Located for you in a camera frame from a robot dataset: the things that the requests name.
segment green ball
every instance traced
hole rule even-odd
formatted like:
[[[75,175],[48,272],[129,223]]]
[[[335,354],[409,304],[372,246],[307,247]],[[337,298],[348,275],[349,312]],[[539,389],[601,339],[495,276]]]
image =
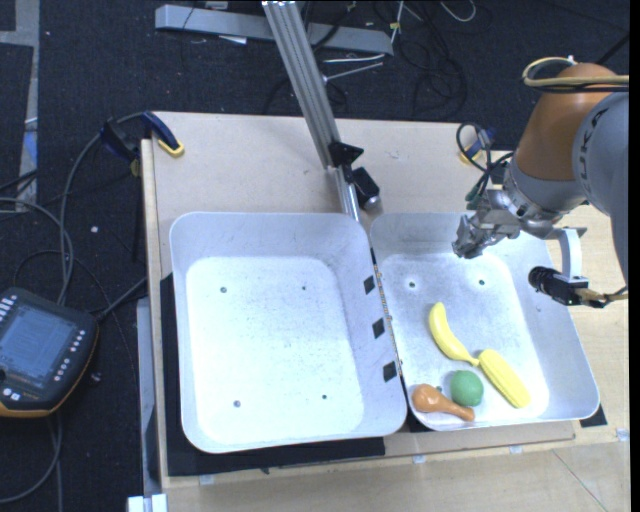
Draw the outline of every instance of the green ball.
[[[484,386],[480,377],[468,370],[458,370],[451,378],[451,400],[458,405],[475,407],[482,401]]]

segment hole in tray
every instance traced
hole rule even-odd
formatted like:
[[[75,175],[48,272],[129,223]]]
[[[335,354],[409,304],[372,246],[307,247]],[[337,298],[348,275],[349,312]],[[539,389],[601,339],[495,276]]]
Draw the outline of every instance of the hole in tray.
[[[365,293],[368,295],[371,290],[373,290],[376,287],[376,283],[373,280],[373,276],[369,276],[364,280],[364,291]]]
[[[376,338],[379,338],[380,335],[382,335],[382,333],[384,332],[384,320],[381,318],[375,324],[373,324],[372,327],[373,327],[373,335]]]
[[[398,375],[398,370],[396,369],[396,365],[393,361],[387,363],[382,367],[382,377],[385,382],[389,382],[396,375]]]

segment white plastic tray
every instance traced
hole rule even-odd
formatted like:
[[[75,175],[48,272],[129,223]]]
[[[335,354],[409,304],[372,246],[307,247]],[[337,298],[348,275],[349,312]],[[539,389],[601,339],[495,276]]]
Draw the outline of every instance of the white plastic tray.
[[[569,310],[528,283],[538,265],[552,267],[545,242],[522,233],[471,260],[451,248],[460,213],[382,215],[371,227],[382,287],[409,395],[422,383],[451,397],[455,370],[474,371],[484,398],[465,422],[445,413],[415,416],[434,430],[457,430],[591,416],[599,393]],[[445,304],[453,333],[471,355],[497,350],[516,370],[532,400],[516,409],[479,368],[447,358],[428,325],[435,302]]]
[[[395,432],[406,417],[363,228],[194,212],[170,233],[185,435],[225,453]]]

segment plastic fruit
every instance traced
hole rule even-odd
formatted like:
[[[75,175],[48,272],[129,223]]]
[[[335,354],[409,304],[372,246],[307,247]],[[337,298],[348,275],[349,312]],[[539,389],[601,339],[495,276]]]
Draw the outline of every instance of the plastic fruit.
[[[429,329],[440,350],[456,361],[467,361],[473,366],[478,366],[480,361],[467,351],[465,346],[455,337],[449,322],[447,321],[447,310],[442,302],[436,302],[429,311]]]
[[[465,346],[451,332],[442,302],[436,302],[429,311],[429,328],[436,344],[446,356],[480,366],[495,388],[513,407],[526,407],[531,403],[531,395],[518,374],[495,350],[483,350],[478,359],[471,357]]]
[[[413,406],[420,412],[446,412],[464,421],[473,421],[476,417],[473,409],[463,407],[449,400],[430,384],[419,384],[411,394]]]
[[[482,402],[484,386],[480,377],[469,370],[458,370],[451,378],[451,400],[459,405],[475,407]]]

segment black clamp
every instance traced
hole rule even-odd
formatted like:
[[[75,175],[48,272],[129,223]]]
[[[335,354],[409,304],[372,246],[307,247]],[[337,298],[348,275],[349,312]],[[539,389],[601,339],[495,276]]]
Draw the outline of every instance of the black clamp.
[[[345,144],[344,142],[332,142],[329,144],[329,154],[334,167],[341,167],[344,179],[347,183],[353,183],[356,189],[358,204],[363,210],[370,210],[380,200],[380,187],[373,181],[364,167],[353,170],[351,164],[362,154],[364,149]]]

